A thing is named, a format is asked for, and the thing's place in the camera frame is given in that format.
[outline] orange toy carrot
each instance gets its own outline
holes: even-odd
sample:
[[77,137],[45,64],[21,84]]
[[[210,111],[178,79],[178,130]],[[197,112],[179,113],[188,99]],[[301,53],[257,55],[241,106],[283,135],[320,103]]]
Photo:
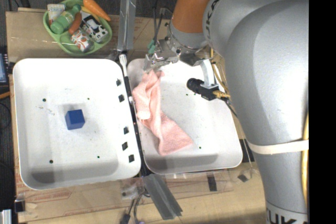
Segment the orange toy carrot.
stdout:
[[110,21],[111,18],[107,13],[97,4],[94,0],[82,0],[85,8],[89,9],[92,13],[98,15],[101,18],[104,18],[107,21]]
[[82,13],[78,12],[75,15],[75,20],[72,22],[72,25],[69,28],[69,34],[73,34],[80,26],[80,23],[82,22]]

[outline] toy carrot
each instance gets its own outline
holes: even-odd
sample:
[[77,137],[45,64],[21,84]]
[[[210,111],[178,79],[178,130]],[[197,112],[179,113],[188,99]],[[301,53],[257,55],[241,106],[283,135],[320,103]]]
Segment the toy carrot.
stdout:
[[82,0],[85,8],[89,9],[92,13],[98,15],[99,17],[104,18],[107,21],[110,21],[111,18],[107,13],[97,4],[94,0]]
[[73,34],[80,26],[80,23],[82,22],[82,13],[78,12],[75,15],[75,20],[72,22],[72,25],[69,28],[69,34]]
[[85,8],[84,6],[81,6],[81,8],[82,8],[81,9],[82,12],[86,12],[88,14],[91,14],[100,23],[100,19],[96,14],[94,14],[92,11],[90,11],[88,8]]

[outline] kuka logo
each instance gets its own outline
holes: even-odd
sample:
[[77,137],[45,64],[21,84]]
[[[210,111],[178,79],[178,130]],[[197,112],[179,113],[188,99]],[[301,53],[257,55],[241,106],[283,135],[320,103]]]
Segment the kuka logo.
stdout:
[[297,219],[286,219],[284,216],[274,214],[267,208],[266,212],[267,223],[270,224],[308,224],[306,221],[299,222]]
[[208,14],[207,14],[207,20],[206,20],[206,27],[205,29],[208,31],[208,35],[207,35],[207,38],[210,39],[210,18],[212,16],[212,13],[214,12],[214,9],[215,9],[215,6],[217,4],[217,2],[220,1],[220,0],[215,0],[212,2],[211,4],[211,12],[209,11]]

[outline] white strap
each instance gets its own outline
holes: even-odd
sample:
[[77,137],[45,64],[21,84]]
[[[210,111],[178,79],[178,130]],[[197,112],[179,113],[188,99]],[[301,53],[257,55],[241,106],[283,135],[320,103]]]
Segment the white strap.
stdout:
[[253,152],[258,153],[258,154],[265,154],[265,155],[306,151],[309,149],[309,140],[300,140],[300,141],[294,141],[294,142],[277,144],[277,145],[269,145],[269,146],[258,146],[248,141],[247,143]]

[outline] small box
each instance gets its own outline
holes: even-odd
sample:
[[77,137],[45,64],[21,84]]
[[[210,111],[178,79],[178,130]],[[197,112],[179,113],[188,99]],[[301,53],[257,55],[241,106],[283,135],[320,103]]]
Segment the small box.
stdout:
[[67,123],[68,130],[82,128],[85,123],[82,109],[68,111],[65,115],[65,121]]
[[95,40],[97,43],[101,43],[108,36],[108,32],[91,14],[81,11],[82,22],[80,28],[83,29],[86,34]]

